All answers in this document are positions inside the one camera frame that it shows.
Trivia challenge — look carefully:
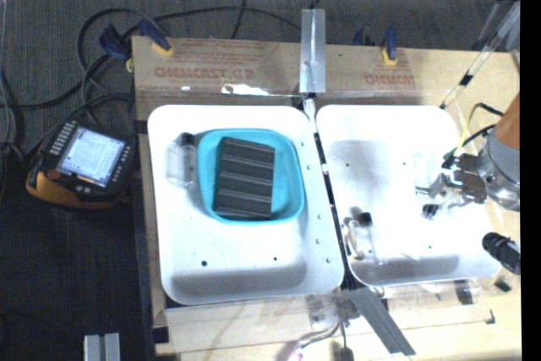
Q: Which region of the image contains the black cylinder on white bracket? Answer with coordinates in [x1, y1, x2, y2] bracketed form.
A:
[481, 231, 522, 276]

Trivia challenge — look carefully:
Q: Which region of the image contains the white plastic tray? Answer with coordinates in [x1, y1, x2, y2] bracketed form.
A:
[314, 103, 505, 289]
[146, 103, 346, 307]

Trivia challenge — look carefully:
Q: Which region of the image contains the dark grey ribbed box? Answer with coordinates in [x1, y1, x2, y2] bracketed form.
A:
[211, 135, 277, 221]

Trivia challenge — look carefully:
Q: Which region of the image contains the blue plate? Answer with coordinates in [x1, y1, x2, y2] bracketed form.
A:
[195, 128, 306, 226]

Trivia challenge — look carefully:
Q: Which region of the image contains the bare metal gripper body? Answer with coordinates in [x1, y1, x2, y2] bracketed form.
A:
[441, 152, 522, 212]

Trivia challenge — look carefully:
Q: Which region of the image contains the brown cardboard board red print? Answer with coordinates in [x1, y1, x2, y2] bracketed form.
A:
[130, 36, 522, 357]

